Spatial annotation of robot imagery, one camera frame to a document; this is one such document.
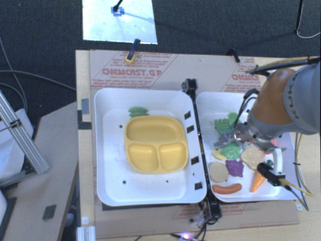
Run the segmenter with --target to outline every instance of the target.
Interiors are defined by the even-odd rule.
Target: toy sausage
[[[242,189],[242,185],[240,183],[234,184],[229,187],[222,187],[219,185],[213,185],[212,189],[215,193],[218,193],[218,194],[233,194],[237,191],[240,191]]]

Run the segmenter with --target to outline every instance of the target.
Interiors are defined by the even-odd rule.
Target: blue and yellow clamp
[[[135,51],[138,49],[140,44],[139,39],[135,39],[133,45],[131,46],[130,52],[127,54],[125,61],[128,63],[132,63],[135,58]]]

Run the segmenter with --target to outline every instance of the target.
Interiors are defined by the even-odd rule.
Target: orange toy carrot
[[[252,193],[255,192],[256,189],[258,189],[259,186],[262,185],[265,180],[266,180],[266,178],[264,178],[261,175],[261,173],[259,173],[258,171],[255,171],[255,176],[254,176],[251,192]]]

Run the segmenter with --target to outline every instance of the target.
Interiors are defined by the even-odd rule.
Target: toy carrot
[[[258,171],[255,171],[251,192],[252,193],[255,192],[256,189],[258,189],[259,186],[262,185],[265,180],[266,180],[266,178],[264,178],[261,175],[261,173],[259,173]]]

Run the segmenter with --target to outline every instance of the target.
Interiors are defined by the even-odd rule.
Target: yellow plate
[[[131,166],[142,173],[183,169],[188,147],[181,123],[169,116],[138,116],[125,127],[125,148]]]

